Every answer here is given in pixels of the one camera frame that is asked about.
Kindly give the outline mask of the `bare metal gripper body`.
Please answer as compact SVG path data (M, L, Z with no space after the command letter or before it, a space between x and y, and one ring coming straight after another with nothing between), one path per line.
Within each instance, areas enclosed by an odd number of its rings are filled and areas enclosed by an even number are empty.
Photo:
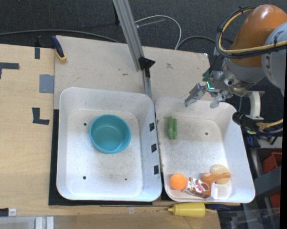
M238 79L231 72L212 71L206 81L205 89L209 93L220 93L230 96L231 94L243 96L252 87L252 83Z

